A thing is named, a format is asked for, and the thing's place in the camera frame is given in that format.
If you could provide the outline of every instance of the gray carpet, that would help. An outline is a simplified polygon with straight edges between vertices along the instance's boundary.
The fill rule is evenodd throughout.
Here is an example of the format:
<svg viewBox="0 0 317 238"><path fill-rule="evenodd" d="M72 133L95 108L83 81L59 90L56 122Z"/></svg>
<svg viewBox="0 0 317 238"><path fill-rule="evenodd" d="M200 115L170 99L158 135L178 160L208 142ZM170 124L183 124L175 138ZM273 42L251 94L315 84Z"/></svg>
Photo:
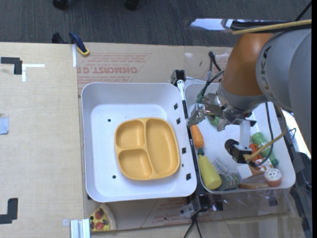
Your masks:
<svg viewBox="0 0 317 238"><path fill-rule="evenodd" d="M197 18L295 20L311 0L140 0L135 11L126 0L0 0L0 41L51 43L59 32L70 42L186 46L233 46L238 36L191 27ZM302 17L309 19L311 8Z"/></svg>

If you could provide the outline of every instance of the caster wheel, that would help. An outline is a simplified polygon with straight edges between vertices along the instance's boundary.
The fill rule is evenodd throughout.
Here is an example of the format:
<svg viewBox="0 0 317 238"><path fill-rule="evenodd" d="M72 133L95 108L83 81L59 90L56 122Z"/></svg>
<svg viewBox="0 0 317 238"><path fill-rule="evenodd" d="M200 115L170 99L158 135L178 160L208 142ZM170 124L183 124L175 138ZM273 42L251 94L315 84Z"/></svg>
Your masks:
<svg viewBox="0 0 317 238"><path fill-rule="evenodd" d="M125 7L128 10L135 10L138 6L139 0L127 0L125 2Z"/></svg>
<svg viewBox="0 0 317 238"><path fill-rule="evenodd" d="M53 0L53 4L58 9L65 9L67 5L67 0Z"/></svg>

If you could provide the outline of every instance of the toy pizza slice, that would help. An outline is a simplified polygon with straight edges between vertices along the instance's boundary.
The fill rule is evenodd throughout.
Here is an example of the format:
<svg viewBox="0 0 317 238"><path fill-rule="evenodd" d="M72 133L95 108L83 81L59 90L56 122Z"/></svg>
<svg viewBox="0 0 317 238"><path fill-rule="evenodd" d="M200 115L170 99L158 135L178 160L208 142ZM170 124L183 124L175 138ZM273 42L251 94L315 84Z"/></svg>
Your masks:
<svg viewBox="0 0 317 238"><path fill-rule="evenodd" d="M90 217L91 233L101 233L116 230L116 222L110 208L102 203Z"/></svg>

